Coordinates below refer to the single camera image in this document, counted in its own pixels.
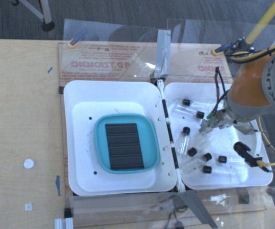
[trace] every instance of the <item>wooden table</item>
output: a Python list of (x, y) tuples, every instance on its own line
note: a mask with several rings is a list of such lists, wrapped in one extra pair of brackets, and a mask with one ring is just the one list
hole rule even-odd
[[(0, 40), (0, 228), (54, 228), (54, 219), (63, 218), (66, 199), (59, 43)], [(29, 158), (34, 167), (26, 169), (23, 163)], [(266, 193), (263, 196), (265, 210), (213, 218), (219, 217), (233, 228), (275, 229), (272, 198)], [(32, 210), (25, 211), (29, 203)]]

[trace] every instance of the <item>blue mark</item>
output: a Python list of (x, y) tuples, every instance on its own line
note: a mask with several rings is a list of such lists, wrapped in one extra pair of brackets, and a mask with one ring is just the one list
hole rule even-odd
[(60, 176), (56, 176), (56, 186), (58, 190), (58, 196), (61, 196), (60, 194)]

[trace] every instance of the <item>yellow pole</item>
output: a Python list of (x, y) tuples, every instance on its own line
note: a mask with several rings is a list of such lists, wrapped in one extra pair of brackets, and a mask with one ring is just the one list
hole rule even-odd
[(271, 7), (266, 11), (264, 16), (260, 19), (260, 21), (253, 28), (253, 30), (249, 33), (249, 35), (245, 39), (245, 42), (247, 44), (252, 44), (274, 16), (275, 2), (271, 5)]

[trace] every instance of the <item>gray floor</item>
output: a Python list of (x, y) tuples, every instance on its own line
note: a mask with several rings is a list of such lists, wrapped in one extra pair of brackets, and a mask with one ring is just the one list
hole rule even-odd
[[(14, 7), (11, 1), (13, 0), (0, 0), (0, 39), (48, 39), (47, 33), (41, 30), (41, 21), (22, 4)], [(37, 0), (27, 1), (40, 10)], [(63, 39), (65, 19), (158, 29), (166, 29), (168, 19), (255, 24), (273, 2), (274, 0), (49, 0), (56, 40)], [(270, 24), (275, 25), (275, 16)], [(275, 116), (266, 115), (263, 120), (275, 146)], [(275, 173), (268, 192), (275, 201)]]

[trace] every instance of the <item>black slotted insert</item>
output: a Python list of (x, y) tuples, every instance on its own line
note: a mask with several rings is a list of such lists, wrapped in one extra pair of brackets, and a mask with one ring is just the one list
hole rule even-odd
[(111, 170), (144, 169), (137, 124), (106, 124)]

